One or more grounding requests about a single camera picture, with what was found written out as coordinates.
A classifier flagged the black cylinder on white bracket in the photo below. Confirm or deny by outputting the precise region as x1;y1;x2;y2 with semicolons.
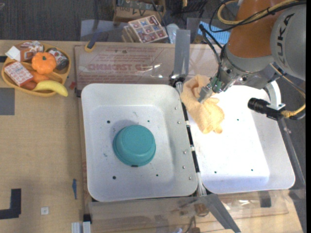
247;80;286;120

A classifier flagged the white plastic tray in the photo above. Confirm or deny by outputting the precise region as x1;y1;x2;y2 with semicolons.
186;83;296;195
80;83;198;202

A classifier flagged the orange divided plate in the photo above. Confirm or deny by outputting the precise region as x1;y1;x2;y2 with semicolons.
0;40;72;98

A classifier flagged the orange carrot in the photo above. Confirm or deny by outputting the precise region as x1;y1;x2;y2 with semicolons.
29;70;51;83

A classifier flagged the teal bowl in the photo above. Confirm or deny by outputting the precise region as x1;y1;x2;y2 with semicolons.
112;124;157;168

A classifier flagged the orange pumpkin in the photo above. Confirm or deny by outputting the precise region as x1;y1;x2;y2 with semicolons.
31;51;57;75

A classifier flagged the small red and white can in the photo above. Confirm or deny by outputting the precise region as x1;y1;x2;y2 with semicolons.
47;47;69;71

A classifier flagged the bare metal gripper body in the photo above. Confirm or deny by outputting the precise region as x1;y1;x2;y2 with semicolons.
209;65;247;94

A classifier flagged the yellow banana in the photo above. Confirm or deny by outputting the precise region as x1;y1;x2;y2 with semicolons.
32;80;69;98

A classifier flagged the white and orange carton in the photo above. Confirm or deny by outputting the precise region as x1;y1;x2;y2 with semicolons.
4;41;45;63

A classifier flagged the brown cardboard box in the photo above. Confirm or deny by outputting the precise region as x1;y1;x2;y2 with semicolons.
112;0;167;24

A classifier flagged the brown cardboard board red print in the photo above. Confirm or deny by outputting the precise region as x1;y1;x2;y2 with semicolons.
73;42;292;228

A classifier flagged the yellow cloth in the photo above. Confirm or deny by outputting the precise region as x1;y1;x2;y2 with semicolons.
180;74;225;134

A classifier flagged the wooden noughts and crosses box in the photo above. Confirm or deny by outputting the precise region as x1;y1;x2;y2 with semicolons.
121;15;169;44

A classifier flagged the red sausage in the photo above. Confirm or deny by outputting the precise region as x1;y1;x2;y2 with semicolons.
21;81;37;91

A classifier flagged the red and white packet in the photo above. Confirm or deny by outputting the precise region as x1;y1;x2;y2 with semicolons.
3;61;34;87

